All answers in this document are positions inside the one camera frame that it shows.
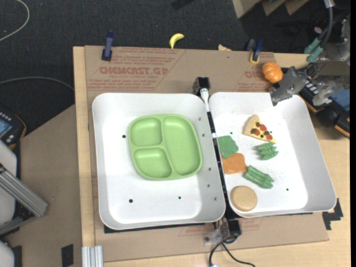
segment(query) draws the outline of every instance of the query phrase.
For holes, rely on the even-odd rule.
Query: white surface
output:
[[[0,140],[0,163],[16,176],[16,155]],[[15,212],[15,199],[0,187],[0,225],[11,221]]]
[[[0,241],[0,266],[1,267],[15,266],[15,258],[12,249],[2,241]]]
[[[205,223],[223,216],[224,194],[200,98],[192,94],[104,93],[96,97],[92,109],[99,212],[108,227],[120,230]],[[184,179],[144,179],[135,170],[128,137],[122,135],[128,134],[134,119],[166,113],[182,115],[194,125],[202,151],[202,168]]]
[[[243,217],[326,211],[336,203],[335,191],[304,101],[293,98],[273,106],[269,93],[216,93],[209,100],[217,137],[230,135],[245,162],[273,179],[271,189],[260,188],[242,173],[226,175],[228,195],[239,185],[252,188],[257,206],[249,211],[232,209]],[[248,118],[259,115],[272,131],[279,154],[261,160],[256,147],[265,141],[243,135]]]

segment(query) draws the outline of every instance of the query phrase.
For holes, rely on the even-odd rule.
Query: orange object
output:
[[[227,159],[221,158],[222,167],[226,174],[243,173],[247,171],[245,157],[243,154],[236,153]]]
[[[282,80],[282,69],[275,62],[266,62],[262,66],[265,78],[271,83],[277,83]]]

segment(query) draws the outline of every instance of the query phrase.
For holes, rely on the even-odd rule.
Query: toy pizza slice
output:
[[[258,115],[253,115],[248,119],[244,128],[244,135],[276,143],[267,127],[260,121],[260,117]]]

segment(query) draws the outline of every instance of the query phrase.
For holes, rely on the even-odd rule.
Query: green divided plate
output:
[[[151,115],[134,120],[128,141],[136,170],[151,180],[196,174],[202,154],[193,124],[180,115]]]

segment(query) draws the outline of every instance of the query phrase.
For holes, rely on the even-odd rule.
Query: yellow banana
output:
[[[176,43],[176,41],[180,40],[184,38],[184,35],[181,33],[176,33],[173,36],[171,36],[170,40],[169,40],[169,45],[171,48],[174,48],[174,44]]]

